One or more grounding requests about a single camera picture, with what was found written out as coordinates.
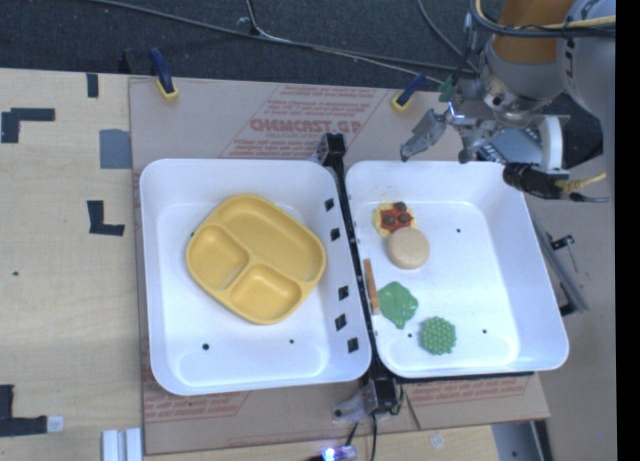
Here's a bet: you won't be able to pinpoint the toy pizza slice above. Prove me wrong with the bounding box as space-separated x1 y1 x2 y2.
371 201 418 239

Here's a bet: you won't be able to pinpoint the green toy grapes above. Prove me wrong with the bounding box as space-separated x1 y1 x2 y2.
419 316 458 356

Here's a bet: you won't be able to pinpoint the yellow divided plate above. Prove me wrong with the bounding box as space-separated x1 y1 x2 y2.
185 193 328 326

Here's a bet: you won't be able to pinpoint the black cylinder on white bracket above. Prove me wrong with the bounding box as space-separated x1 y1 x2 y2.
477 115 571 200

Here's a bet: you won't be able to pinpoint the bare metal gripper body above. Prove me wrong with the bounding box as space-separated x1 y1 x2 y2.
447 73 544 151

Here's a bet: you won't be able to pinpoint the brown toy bread slice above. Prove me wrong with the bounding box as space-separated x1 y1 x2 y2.
363 258 380 315

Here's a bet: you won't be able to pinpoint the beige round biscuit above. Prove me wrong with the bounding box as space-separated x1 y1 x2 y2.
386 226 431 270

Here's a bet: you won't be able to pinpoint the green toy lettuce leaf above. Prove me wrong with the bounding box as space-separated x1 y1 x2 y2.
376 281 419 330

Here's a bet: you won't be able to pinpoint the white plastic tray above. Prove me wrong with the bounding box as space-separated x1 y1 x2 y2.
344 159 570 380
138 157 373 397

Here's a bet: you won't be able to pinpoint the brown cardboard board red print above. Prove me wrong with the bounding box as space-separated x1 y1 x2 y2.
127 76 552 456

